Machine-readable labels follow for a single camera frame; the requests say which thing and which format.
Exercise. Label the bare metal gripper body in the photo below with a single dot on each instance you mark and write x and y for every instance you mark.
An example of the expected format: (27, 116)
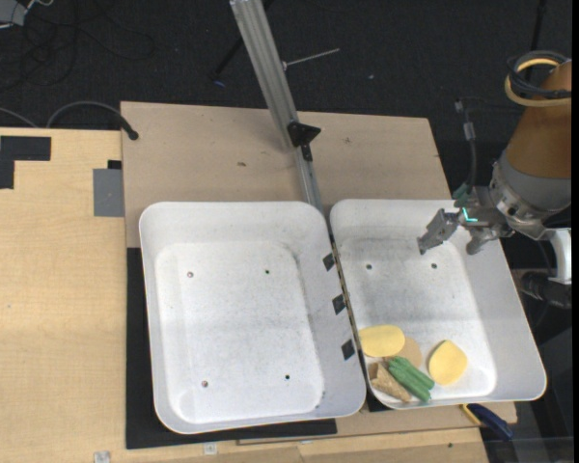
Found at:
(485, 212)

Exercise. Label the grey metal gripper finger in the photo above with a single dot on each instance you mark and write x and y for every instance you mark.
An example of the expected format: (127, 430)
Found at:
(436, 232)
(480, 241)

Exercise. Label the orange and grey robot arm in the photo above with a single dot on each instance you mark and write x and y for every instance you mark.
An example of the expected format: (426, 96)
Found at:
(540, 138)

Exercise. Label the white plastic tray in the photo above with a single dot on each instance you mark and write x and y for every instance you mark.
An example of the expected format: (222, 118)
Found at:
(429, 302)
(241, 316)

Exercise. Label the yellow oval potato slice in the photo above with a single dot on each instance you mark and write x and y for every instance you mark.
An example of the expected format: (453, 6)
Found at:
(381, 340)

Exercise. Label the brown round biscuit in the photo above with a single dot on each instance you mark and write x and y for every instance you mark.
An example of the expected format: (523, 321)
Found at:
(412, 352)

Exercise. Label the yellow pointed potato slice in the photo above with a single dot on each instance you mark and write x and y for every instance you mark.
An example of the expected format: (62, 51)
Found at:
(448, 363)

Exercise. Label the green beans bundle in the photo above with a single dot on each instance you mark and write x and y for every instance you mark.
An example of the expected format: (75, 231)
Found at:
(410, 379)

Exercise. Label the tan bread wedge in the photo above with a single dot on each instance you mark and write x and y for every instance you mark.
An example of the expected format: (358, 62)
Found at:
(388, 385)

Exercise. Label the brown flat board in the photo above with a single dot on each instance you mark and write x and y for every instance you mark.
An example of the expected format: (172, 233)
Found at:
(212, 157)

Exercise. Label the black cylinder on white bracket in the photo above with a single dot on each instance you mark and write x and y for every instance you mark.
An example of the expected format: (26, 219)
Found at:
(562, 253)

